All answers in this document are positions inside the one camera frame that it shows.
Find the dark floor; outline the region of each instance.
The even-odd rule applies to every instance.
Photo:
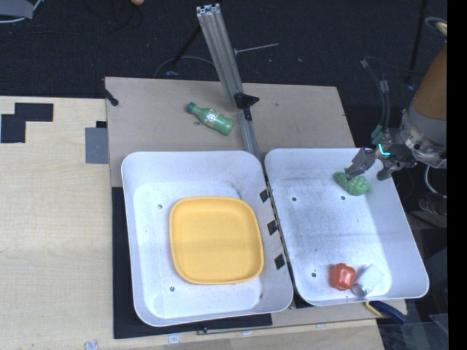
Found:
[[[196,7],[216,1],[144,0],[137,7],[129,0],[44,0],[32,20],[9,23],[12,17],[0,15],[0,95],[103,98],[105,77],[217,81],[203,34],[182,51],[198,27]],[[434,26],[447,22],[447,0],[221,0],[220,7],[240,51],[242,82],[337,87],[357,147],[371,145],[381,115],[376,85],[360,60],[386,75],[390,127],[398,127],[447,42]],[[277,45],[242,51],[268,44]],[[423,176],[423,166],[393,175],[408,213],[420,210]],[[430,181],[445,193],[446,170],[431,170]],[[432,222],[425,226],[446,233]]]

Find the black clamp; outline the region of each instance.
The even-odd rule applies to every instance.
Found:
[[[260,100],[259,97],[245,95],[244,93],[238,92],[233,95],[233,98],[235,98],[236,107],[243,109],[243,112],[245,113],[245,119],[253,120],[251,117],[250,106],[256,104]]]

